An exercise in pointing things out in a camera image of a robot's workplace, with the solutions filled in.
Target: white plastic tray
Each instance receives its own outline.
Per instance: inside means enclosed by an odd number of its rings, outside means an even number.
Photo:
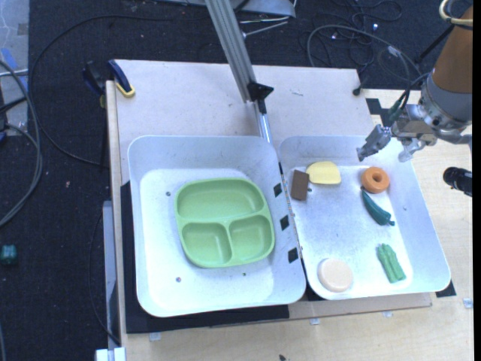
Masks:
[[[143,136],[129,147],[137,296],[157,317],[289,304],[304,294],[298,247],[275,149],[257,136]],[[264,193],[275,245],[267,258],[227,268],[200,268],[183,252],[174,214],[176,191],[189,181],[244,177]]]
[[[392,141],[378,154],[359,162],[356,148],[361,136],[301,136],[280,145],[280,160],[288,190],[295,169],[305,171],[311,163],[332,161],[340,170],[338,185],[313,185],[306,201],[291,200],[301,243],[307,280],[325,299],[351,299],[402,293],[429,293],[450,282],[450,271],[437,233],[426,208],[410,162],[400,163],[401,144]],[[372,196],[392,214],[395,226],[379,226],[368,214],[361,198],[361,175],[370,166],[383,168],[391,179],[389,188]],[[378,244],[390,244],[406,279],[390,284],[376,256]],[[324,258],[335,257],[349,264],[354,275],[345,292],[327,290],[317,276]]]

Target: green plastic dish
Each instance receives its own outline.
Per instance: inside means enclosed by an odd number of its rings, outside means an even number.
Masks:
[[[185,254],[203,268],[259,261],[274,248],[271,212],[247,179],[188,182],[175,196],[175,217]]]

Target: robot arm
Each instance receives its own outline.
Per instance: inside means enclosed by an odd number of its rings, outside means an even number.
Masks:
[[[419,103],[407,104],[404,93],[389,110],[392,125],[376,126],[365,145],[357,149],[359,161],[379,152],[392,137],[404,146],[401,162],[411,159],[417,150],[436,144],[437,139],[469,144],[471,148],[472,135],[462,132],[473,118],[473,6],[454,19],[445,12],[454,1],[444,0],[440,5],[441,17],[454,28],[432,71],[420,78],[424,81]]]

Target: metal pole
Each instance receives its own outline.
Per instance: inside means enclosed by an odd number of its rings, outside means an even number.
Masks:
[[[245,102],[252,101],[247,85],[256,83],[257,80],[231,2],[229,0],[205,0],[205,3],[227,61],[231,66],[240,95]],[[271,128],[267,114],[261,113],[258,105],[255,105],[254,108],[259,132],[266,141],[271,143]]]

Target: black carpet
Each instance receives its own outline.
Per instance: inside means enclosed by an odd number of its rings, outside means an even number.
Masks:
[[[415,60],[448,26],[437,13],[441,1],[299,0],[296,19],[248,36],[247,49],[253,64],[309,66],[307,39],[315,28],[357,25]],[[409,65],[406,75],[380,41],[333,27],[317,35],[311,42],[315,66],[357,68],[366,87],[383,89],[403,89],[406,76],[412,80],[429,71],[443,44],[418,71]],[[338,40],[328,41],[332,35]],[[30,0],[29,43],[29,88],[45,131],[44,171],[25,207],[0,229],[0,243],[15,244],[19,253],[18,265],[0,267],[0,323],[8,359],[93,359],[95,349],[107,347],[107,336],[89,296],[89,248],[110,189],[108,169],[101,167],[108,160],[100,160],[105,113],[83,82],[82,68],[92,60],[107,77],[109,59],[225,62],[225,57],[206,8],[136,0]],[[0,146],[1,215],[28,189],[34,164],[35,149],[25,138]],[[93,302],[104,320],[101,224],[93,243]]]

